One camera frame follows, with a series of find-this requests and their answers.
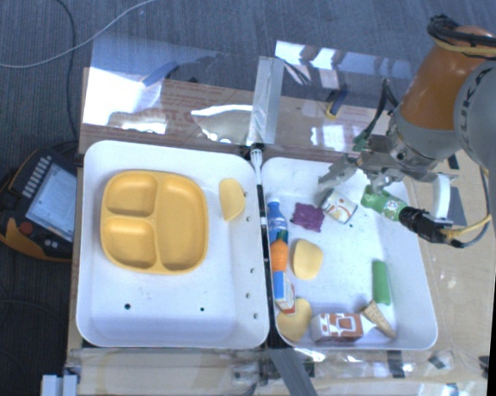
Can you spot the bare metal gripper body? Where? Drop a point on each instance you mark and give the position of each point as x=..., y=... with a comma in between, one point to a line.
x=382, y=161

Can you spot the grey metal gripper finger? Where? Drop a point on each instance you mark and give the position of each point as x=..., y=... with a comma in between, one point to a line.
x=379, y=185
x=337, y=175

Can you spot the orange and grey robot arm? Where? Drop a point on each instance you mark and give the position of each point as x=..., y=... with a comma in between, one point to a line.
x=438, y=93

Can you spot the green bottle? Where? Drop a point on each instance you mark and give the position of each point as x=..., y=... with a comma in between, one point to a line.
x=383, y=203

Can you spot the white can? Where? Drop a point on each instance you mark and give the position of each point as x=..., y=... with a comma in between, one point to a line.
x=339, y=206

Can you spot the purple grapes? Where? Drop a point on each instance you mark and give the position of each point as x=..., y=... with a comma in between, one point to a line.
x=308, y=217

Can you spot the blue plastic bottle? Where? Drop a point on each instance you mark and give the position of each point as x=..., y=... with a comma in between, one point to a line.
x=276, y=221

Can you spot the white plastic tray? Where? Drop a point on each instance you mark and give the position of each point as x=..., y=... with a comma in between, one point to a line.
x=350, y=262
x=169, y=306

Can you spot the yellow potato chip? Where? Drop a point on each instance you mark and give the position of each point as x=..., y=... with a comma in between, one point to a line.
x=306, y=259
x=232, y=199
x=294, y=322

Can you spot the green cylinder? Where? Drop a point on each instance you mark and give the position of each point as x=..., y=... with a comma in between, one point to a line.
x=381, y=282

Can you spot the orange carrot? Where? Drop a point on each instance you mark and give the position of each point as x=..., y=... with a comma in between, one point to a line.
x=279, y=255

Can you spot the blue and white carton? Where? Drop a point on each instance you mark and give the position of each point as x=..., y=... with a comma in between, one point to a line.
x=283, y=291

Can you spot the tan ice cream cone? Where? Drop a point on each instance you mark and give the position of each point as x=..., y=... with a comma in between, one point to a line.
x=378, y=318

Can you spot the orange and white carton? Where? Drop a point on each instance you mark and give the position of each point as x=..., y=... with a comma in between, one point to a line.
x=340, y=327

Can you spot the yellow divided plate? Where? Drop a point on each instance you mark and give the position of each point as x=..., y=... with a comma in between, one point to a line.
x=155, y=221

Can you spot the black cylinder on white bracket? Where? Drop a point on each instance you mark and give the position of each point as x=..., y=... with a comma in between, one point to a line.
x=424, y=223

